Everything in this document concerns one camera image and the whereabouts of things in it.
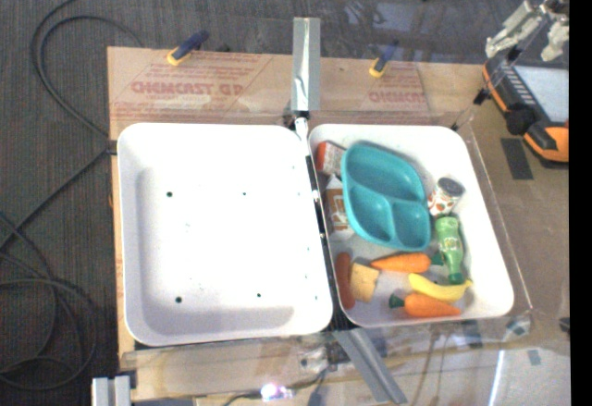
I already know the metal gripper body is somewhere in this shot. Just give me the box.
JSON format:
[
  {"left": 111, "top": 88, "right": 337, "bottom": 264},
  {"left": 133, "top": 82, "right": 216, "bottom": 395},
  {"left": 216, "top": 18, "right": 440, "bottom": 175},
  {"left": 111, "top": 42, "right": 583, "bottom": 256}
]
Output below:
[{"left": 538, "top": 0, "right": 571, "bottom": 24}]

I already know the white can with red print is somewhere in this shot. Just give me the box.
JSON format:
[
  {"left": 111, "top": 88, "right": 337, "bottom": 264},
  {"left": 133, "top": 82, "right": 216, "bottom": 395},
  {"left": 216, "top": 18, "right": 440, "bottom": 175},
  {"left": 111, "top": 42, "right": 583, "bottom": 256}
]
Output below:
[{"left": 427, "top": 177, "right": 466, "bottom": 217}]

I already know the blue divided plate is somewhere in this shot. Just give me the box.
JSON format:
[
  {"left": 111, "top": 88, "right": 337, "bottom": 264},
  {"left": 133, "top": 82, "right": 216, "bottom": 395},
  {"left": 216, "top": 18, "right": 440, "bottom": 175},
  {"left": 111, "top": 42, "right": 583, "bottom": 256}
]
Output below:
[{"left": 340, "top": 141, "right": 434, "bottom": 252}]

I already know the green bottle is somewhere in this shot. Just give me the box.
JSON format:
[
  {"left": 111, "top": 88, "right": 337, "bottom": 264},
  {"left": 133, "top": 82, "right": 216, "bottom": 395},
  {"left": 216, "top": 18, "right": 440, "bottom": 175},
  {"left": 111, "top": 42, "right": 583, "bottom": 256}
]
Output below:
[{"left": 433, "top": 215, "right": 467, "bottom": 285}]

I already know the white plastic tray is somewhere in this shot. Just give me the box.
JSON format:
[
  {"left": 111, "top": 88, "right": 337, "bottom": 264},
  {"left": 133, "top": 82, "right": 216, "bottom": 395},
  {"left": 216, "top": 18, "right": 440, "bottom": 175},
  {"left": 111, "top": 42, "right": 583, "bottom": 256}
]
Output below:
[
  {"left": 116, "top": 121, "right": 335, "bottom": 348},
  {"left": 307, "top": 123, "right": 516, "bottom": 329}
]

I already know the white and brown carton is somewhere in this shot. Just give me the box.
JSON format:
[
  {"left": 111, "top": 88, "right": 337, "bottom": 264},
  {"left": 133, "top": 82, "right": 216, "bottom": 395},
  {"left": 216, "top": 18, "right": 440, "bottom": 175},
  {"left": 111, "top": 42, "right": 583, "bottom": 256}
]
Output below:
[{"left": 323, "top": 173, "right": 356, "bottom": 242}]

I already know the orange carrot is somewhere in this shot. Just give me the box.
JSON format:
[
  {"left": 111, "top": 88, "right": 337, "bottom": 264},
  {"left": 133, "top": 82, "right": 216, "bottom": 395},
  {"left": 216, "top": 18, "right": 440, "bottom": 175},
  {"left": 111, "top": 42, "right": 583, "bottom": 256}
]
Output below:
[
  {"left": 388, "top": 291, "right": 463, "bottom": 319},
  {"left": 369, "top": 251, "right": 445, "bottom": 275}
]

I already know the yellow banana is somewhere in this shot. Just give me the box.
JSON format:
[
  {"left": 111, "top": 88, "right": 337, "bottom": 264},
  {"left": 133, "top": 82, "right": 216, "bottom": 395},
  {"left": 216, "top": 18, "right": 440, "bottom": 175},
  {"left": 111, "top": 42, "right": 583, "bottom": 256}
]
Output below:
[{"left": 407, "top": 272, "right": 474, "bottom": 302}]

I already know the tan bread slice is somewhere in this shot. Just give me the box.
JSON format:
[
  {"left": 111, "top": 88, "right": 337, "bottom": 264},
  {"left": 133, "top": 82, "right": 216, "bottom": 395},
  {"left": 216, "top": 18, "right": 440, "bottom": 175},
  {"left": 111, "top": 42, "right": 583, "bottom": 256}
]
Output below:
[{"left": 349, "top": 261, "right": 380, "bottom": 303}]

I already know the brown sausage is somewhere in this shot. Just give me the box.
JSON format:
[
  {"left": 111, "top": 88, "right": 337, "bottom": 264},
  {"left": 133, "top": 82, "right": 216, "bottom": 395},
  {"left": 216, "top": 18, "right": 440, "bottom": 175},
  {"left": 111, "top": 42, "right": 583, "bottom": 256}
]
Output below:
[{"left": 334, "top": 251, "right": 356, "bottom": 311}]

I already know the brown cardboard board red print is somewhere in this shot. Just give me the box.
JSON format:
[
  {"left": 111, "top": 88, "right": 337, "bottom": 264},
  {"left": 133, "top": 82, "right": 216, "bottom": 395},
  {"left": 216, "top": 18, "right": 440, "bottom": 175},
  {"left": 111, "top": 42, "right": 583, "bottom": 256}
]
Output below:
[{"left": 105, "top": 45, "right": 487, "bottom": 363}]

